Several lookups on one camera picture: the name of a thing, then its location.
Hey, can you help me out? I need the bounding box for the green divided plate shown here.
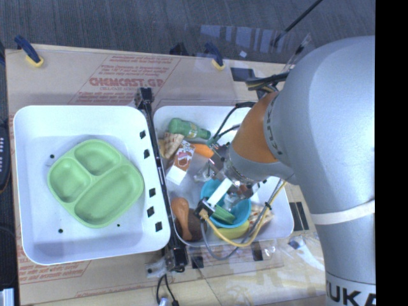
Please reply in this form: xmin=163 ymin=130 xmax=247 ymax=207
xmin=47 ymin=138 xmax=145 ymax=230

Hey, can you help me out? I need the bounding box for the pizza slice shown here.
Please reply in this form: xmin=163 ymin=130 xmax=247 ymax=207
xmin=247 ymin=202 xmax=275 ymax=233

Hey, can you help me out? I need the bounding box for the thin black rod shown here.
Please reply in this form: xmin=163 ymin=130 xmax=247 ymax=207
xmin=143 ymin=102 xmax=180 ymax=251

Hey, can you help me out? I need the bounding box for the orange chicken drumstick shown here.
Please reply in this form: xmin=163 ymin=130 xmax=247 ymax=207
xmin=170 ymin=197 xmax=194 ymax=242

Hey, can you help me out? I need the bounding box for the green flat toy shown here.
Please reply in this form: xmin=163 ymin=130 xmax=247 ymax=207
xmin=212 ymin=205 xmax=237 ymax=224

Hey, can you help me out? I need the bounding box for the blue bowl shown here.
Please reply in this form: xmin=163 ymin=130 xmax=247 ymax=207
xmin=200 ymin=178 xmax=252 ymax=230

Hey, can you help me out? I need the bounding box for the brown doughnut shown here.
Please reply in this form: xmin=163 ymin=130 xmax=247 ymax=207
xmin=175 ymin=208 xmax=208 ymax=243

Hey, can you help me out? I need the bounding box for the orange and white carton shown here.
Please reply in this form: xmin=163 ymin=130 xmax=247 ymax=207
xmin=165 ymin=140 xmax=196 ymax=186

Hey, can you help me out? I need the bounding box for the black block with thin wires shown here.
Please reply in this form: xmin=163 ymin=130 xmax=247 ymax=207
xmin=163 ymin=245 xmax=189 ymax=272
xmin=134 ymin=87 xmax=156 ymax=110

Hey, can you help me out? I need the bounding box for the white plastic tray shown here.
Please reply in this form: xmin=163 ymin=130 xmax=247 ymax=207
xmin=12 ymin=105 xmax=171 ymax=266
xmin=152 ymin=105 xmax=295 ymax=248

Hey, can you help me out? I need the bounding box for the brown cardboard board red print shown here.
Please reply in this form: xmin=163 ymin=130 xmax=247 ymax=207
xmin=4 ymin=43 xmax=326 ymax=306

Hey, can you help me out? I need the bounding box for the orange carrot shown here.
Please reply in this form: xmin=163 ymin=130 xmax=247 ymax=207
xmin=191 ymin=143 xmax=215 ymax=159

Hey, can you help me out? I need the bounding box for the green bottle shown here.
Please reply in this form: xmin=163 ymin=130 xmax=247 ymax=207
xmin=168 ymin=117 xmax=212 ymax=141

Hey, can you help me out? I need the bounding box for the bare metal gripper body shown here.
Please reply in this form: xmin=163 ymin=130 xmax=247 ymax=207
xmin=210 ymin=142 xmax=268 ymax=201

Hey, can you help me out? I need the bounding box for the yellow bowl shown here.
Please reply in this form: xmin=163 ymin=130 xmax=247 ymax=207
xmin=211 ymin=219 xmax=251 ymax=240

